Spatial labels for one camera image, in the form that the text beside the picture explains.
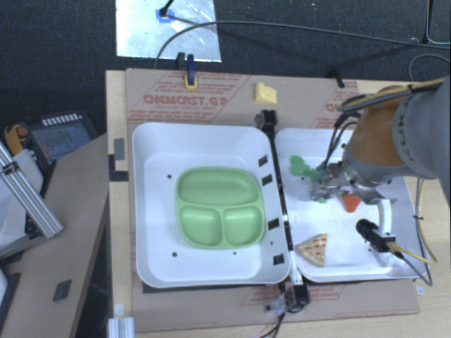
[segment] toy pizza slice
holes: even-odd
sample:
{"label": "toy pizza slice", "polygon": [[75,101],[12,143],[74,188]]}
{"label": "toy pizza slice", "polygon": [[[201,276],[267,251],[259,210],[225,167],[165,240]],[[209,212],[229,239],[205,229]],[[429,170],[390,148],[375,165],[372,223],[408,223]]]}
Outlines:
{"label": "toy pizza slice", "polygon": [[327,234],[319,234],[296,246],[296,252],[317,267],[324,267],[326,259]]}

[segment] black electronic device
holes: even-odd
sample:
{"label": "black electronic device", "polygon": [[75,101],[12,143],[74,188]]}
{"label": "black electronic device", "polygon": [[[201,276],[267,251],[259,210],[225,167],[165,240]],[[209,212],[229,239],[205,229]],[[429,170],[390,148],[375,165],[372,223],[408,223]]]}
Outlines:
{"label": "black electronic device", "polygon": [[19,122],[5,129],[11,153],[29,149],[42,171],[97,136],[91,120],[82,111],[43,115],[35,123]]}

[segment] robotic arm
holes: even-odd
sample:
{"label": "robotic arm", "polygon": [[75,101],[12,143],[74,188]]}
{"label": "robotic arm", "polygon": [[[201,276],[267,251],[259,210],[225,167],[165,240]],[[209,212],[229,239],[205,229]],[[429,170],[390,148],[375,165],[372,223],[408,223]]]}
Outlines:
{"label": "robotic arm", "polygon": [[450,77],[409,88],[388,88],[387,94],[359,96],[341,106],[345,117],[364,109],[342,161],[326,159],[319,170],[313,199],[351,189],[365,203],[377,204],[383,199],[378,185],[417,176],[438,178],[450,204]]}

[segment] silver metal sheet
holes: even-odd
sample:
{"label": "silver metal sheet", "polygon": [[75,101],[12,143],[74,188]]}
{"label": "silver metal sheet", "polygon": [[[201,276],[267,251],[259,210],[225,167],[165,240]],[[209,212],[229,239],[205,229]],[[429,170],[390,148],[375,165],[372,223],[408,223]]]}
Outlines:
{"label": "silver metal sheet", "polygon": [[[118,56],[155,58],[175,33],[192,26],[179,20],[160,18],[158,10],[168,0],[116,0]],[[175,0],[168,12],[193,23],[215,21],[213,0]],[[172,41],[161,58],[176,58],[179,52],[194,54],[196,61],[221,61],[216,26],[201,27]]]}

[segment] yellow sponge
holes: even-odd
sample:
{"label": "yellow sponge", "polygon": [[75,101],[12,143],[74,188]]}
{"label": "yellow sponge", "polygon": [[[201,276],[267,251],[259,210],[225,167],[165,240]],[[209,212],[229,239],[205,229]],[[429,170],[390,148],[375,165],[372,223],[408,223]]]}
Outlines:
{"label": "yellow sponge", "polygon": [[262,82],[255,84],[255,101],[261,103],[277,103],[277,91],[272,87],[265,86]]}

